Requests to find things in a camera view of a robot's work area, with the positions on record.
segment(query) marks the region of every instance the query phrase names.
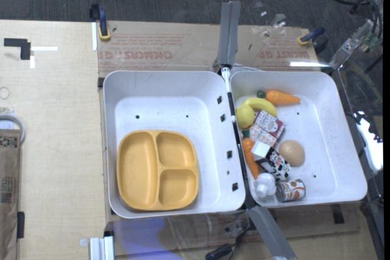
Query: brown package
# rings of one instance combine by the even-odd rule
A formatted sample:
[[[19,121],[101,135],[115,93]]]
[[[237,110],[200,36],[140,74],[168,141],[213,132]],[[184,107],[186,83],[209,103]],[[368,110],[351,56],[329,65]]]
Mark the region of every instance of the brown package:
[[[0,259],[16,259],[20,130],[0,129]]]

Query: brown ball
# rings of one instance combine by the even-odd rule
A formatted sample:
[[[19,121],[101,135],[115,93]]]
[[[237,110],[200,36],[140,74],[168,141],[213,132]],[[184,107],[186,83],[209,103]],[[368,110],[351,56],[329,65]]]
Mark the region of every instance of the brown ball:
[[[300,166],[305,160],[305,150],[294,140],[283,141],[278,152],[292,167]]]

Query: gray ring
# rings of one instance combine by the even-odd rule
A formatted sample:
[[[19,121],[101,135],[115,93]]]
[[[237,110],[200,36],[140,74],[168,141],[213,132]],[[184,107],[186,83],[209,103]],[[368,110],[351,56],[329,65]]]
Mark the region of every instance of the gray ring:
[[[10,90],[9,90],[7,87],[0,87],[0,92],[1,92],[1,90],[3,90],[3,89],[5,89],[5,90],[8,91],[8,95],[7,95],[6,97],[1,97],[1,96],[0,96],[0,99],[6,100],[6,99],[8,99],[9,96],[10,96]]]
[[[20,119],[12,115],[0,114],[0,121],[13,121],[16,125],[19,126],[20,130],[22,131],[22,134],[20,136],[20,144],[22,144],[24,141],[24,136],[26,135],[26,131],[24,130],[23,124]]]

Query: carrot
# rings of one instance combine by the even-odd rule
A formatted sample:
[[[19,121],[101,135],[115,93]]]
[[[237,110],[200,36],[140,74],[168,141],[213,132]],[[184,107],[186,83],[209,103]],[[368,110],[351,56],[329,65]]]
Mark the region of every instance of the carrot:
[[[249,138],[249,131],[243,131],[243,152],[245,161],[249,167],[250,172],[252,173],[254,179],[256,179],[259,175],[259,167],[258,164],[254,160],[254,155],[252,153],[252,147],[255,145],[254,141]]]
[[[298,97],[274,89],[268,90],[266,93],[258,91],[257,97],[265,98],[272,104],[292,104],[300,102],[300,99]]]

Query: wooden table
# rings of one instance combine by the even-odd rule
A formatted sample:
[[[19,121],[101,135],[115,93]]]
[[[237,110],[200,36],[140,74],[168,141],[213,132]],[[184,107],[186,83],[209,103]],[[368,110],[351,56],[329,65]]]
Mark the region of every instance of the wooden table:
[[[108,221],[93,23],[2,20],[0,38],[58,47],[34,52],[31,69],[19,48],[0,46],[0,87],[10,91],[0,107],[14,110],[26,128],[19,190],[26,223],[18,259],[88,259],[84,243],[102,237]],[[356,231],[289,242],[299,259],[374,259],[367,223],[361,214],[358,220]],[[250,259],[254,251],[258,259],[270,256],[264,244],[251,243],[236,258]],[[197,252],[177,255],[204,259],[205,250]]]

